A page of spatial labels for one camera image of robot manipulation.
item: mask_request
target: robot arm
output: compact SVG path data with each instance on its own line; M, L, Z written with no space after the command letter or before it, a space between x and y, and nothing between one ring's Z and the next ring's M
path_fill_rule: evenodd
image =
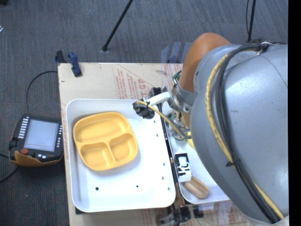
M204 44L192 44L166 101L182 114L207 171L249 221L278 225L289 220L288 46L221 41L199 54Z

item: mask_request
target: small white tray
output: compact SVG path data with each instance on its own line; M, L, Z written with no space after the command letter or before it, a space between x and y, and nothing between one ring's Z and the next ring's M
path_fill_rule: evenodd
M168 115L172 111L173 110L169 107L168 103L165 102L163 104L163 113L165 115ZM168 129L167 135L173 157L178 153L187 153L192 175L201 180L209 188L207 197L204 199L199 199L185 188L184 182L180 182L180 191L183 198L192 204L203 204L230 200L229 197L210 176L209 172L206 170L202 161L200 160L197 151L192 148L186 140L175 140L175 138L172 136L172 132Z
M138 116L136 100L76 99L66 107L71 194L83 212L162 208L175 200L175 187L161 118ZM129 163L106 171L93 171L82 161L73 141L74 124L86 116L115 111L132 127L138 155Z

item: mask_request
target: black metal stand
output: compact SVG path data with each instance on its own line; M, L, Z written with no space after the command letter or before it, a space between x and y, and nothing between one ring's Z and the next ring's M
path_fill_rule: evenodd
M254 19L254 12L255 12L255 4L256 4L256 0L253 0L252 12L251 12L251 21L250 21L250 31L249 31L249 37L248 37L248 41L247 42L251 41L253 19Z
M123 17L124 17L125 14L127 13L127 10L128 10L129 7L131 6L132 2L133 2L133 0L130 0L130 1L128 2L126 8L124 9L123 13L121 14L119 20L117 21L117 24L115 25L115 27L114 27L112 33L110 34L110 36L109 36L107 42L106 42L105 45L103 46L103 48L102 48L103 51L107 51L108 45L109 45L111 39L113 38L113 35L115 34L116 30L118 29L119 24L121 23Z

